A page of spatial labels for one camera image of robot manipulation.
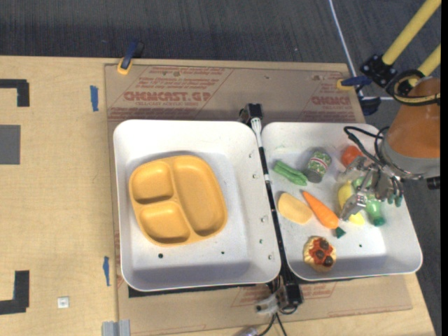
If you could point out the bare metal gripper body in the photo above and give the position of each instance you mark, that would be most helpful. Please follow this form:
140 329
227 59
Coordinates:
385 182

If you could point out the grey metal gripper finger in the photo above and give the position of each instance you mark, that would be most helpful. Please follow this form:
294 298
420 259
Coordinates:
357 201
355 168

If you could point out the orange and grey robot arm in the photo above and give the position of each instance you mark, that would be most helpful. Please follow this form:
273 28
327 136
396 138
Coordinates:
414 131

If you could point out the yellow banana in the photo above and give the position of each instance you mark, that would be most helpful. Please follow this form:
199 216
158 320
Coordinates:
346 192

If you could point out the orange round toy fruit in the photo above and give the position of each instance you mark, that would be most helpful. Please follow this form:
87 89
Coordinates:
350 154

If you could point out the green plastic bottle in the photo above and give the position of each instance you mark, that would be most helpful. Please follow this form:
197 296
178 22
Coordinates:
375 210

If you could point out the small can green label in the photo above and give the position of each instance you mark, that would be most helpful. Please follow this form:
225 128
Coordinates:
318 165

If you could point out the orange carrot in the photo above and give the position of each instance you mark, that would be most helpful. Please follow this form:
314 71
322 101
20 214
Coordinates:
320 210

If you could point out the white plastic tray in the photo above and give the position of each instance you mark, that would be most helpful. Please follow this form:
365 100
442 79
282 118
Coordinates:
364 257
196 268

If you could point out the yellow potato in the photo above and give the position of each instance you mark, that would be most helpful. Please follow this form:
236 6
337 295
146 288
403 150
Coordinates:
294 208

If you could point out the slice of pizza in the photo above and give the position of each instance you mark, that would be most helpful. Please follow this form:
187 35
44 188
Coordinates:
319 254

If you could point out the green beans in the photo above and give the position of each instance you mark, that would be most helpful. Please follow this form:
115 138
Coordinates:
290 173

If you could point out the thin black and white rod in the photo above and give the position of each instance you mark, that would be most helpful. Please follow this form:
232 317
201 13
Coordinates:
267 173

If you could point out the brown cardboard board red print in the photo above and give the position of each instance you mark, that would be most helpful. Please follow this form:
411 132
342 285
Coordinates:
224 89

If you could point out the orange divided plate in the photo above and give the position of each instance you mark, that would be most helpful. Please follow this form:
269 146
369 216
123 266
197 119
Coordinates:
196 191

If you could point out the small white square piece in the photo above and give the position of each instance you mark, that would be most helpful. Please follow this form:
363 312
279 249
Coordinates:
63 302

